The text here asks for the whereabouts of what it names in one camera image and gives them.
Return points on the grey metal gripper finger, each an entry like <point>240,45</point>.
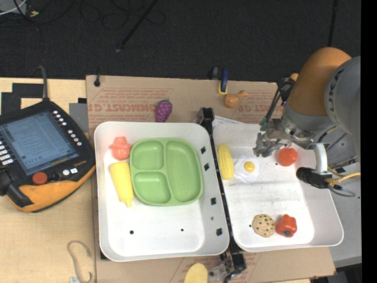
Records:
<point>258,147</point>
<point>272,148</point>

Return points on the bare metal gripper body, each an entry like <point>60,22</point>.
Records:
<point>279,130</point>

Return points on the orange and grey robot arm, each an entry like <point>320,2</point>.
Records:
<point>315,84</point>

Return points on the red tomato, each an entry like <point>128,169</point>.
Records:
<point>288,157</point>

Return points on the white and yellow fried egg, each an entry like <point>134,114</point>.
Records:
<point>248,168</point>

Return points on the yellow corn cob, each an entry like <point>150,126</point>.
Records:
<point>226,161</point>

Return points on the white plastic tray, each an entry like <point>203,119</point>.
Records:
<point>165,228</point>
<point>279,193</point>

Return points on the thin black and white rod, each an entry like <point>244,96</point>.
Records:
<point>221,184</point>

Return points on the brown chicken drumstick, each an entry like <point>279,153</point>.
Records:
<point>232,99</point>

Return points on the beige chocolate chip biscuit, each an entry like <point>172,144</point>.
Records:
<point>263,225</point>

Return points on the red bell pepper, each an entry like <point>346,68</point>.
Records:
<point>286,225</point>

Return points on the green divided plate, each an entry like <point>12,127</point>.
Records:
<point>179,169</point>

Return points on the brown cardboard board, red print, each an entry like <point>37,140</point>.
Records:
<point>188,99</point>

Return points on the purple grapes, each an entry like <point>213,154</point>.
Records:
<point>163,111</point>

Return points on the orange hat-shaped toy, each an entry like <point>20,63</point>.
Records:
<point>120,149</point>

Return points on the yellow mustard bottle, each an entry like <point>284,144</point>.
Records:
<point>122,181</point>

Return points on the pale yellow rounded toy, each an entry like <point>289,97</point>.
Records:
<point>195,273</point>

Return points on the black cylinder on white bracket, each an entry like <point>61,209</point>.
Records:
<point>312,177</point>

